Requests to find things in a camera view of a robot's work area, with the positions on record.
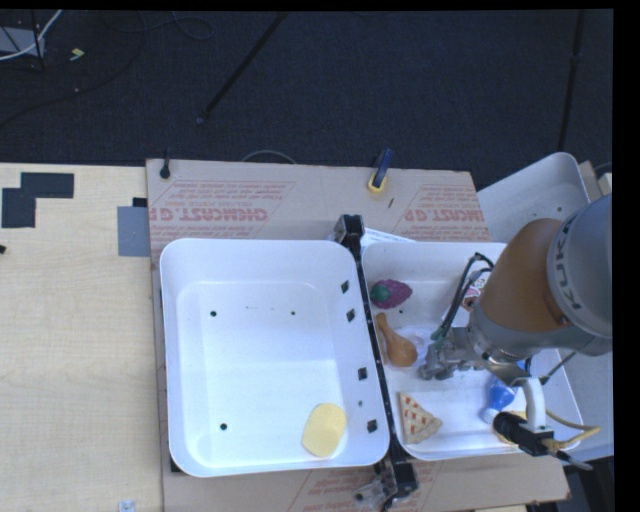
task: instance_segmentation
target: yellow and blue clamp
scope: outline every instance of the yellow and blue clamp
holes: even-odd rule
[[[389,169],[393,155],[393,150],[389,148],[383,149],[378,154],[372,166],[376,168],[376,171],[371,175],[369,183],[367,183],[367,188],[370,192],[379,194],[384,189],[387,183],[387,169]]]

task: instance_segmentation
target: black carpet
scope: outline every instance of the black carpet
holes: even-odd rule
[[[610,171],[613,9],[583,10],[561,136],[579,12],[291,12],[199,124],[278,13],[63,11],[40,57],[0,54],[0,162],[368,166],[388,147],[480,190],[561,149]]]

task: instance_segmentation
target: purple toy vegetable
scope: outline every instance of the purple toy vegetable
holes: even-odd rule
[[[369,296],[375,306],[391,309],[402,304],[412,293],[413,290],[409,285],[395,279],[383,279],[373,285]]]

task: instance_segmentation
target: small yellow object on floor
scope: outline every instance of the small yellow object on floor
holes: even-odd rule
[[[317,405],[304,427],[302,446],[316,457],[331,455],[342,438],[347,426],[344,411],[335,404]]]

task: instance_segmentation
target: cardboard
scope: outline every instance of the cardboard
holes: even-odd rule
[[[373,468],[288,471],[200,479],[171,470],[158,258],[184,237],[327,239],[343,214],[366,228],[413,240],[490,241],[469,173],[389,169],[367,190],[371,168],[172,160],[147,162],[162,480],[167,512],[361,512],[354,491]],[[469,510],[559,501],[568,484],[559,461],[526,454],[413,461],[419,489],[393,510]]]

